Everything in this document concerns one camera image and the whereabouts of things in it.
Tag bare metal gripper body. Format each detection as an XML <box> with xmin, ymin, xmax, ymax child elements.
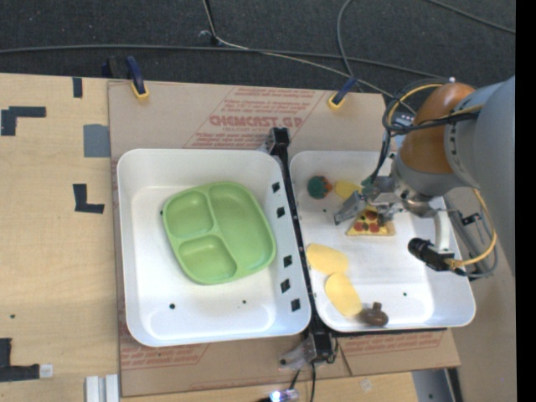
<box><xmin>361</xmin><ymin>175</ymin><xmax>441</xmax><ymax>219</ymax></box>

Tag yellow pizza slice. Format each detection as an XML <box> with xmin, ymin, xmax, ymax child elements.
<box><xmin>344</xmin><ymin>205</ymin><xmax>397</xmax><ymax>238</ymax></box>

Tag small yellow round piece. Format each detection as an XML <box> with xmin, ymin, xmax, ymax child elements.
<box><xmin>333</xmin><ymin>179</ymin><xmax>363</xmax><ymax>201</ymax></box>

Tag thin black rod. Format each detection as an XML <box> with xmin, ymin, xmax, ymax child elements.
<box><xmin>276</xmin><ymin>148</ymin><xmax>324</xmax><ymax>338</ymax></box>

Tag yellow oval crisp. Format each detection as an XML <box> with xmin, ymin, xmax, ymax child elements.
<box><xmin>323</xmin><ymin>271</ymin><xmax>364</xmax><ymax>319</ymax></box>
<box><xmin>305</xmin><ymin>242</ymin><xmax>350</xmax><ymax>276</ymax></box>

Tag white plastic tray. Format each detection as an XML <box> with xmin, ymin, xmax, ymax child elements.
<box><xmin>288</xmin><ymin>149</ymin><xmax>477</xmax><ymax>334</ymax></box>
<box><xmin>116</xmin><ymin>147</ymin><xmax>313</xmax><ymax>348</ymax></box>

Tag brown round toy food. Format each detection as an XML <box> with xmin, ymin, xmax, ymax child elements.
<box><xmin>357</xmin><ymin>301</ymin><xmax>390</xmax><ymax>327</ymax></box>

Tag green divided plate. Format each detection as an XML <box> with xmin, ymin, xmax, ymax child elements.
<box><xmin>161</xmin><ymin>180</ymin><xmax>278</xmax><ymax>286</ymax></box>

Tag brown cardboard board red print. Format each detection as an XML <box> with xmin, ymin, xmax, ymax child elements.
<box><xmin>106</xmin><ymin>80</ymin><xmax>462</xmax><ymax>398</ymax></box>

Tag black cylinder on white bracket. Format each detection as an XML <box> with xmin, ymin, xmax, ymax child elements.
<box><xmin>407</xmin><ymin>209</ymin><xmax>456</xmax><ymax>273</ymax></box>

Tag black block with thin wires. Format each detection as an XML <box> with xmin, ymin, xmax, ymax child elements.
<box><xmin>260</xmin><ymin>126</ymin><xmax>291</xmax><ymax>157</ymax></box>
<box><xmin>307</xmin><ymin>330</ymin><xmax>337</xmax><ymax>363</ymax></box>

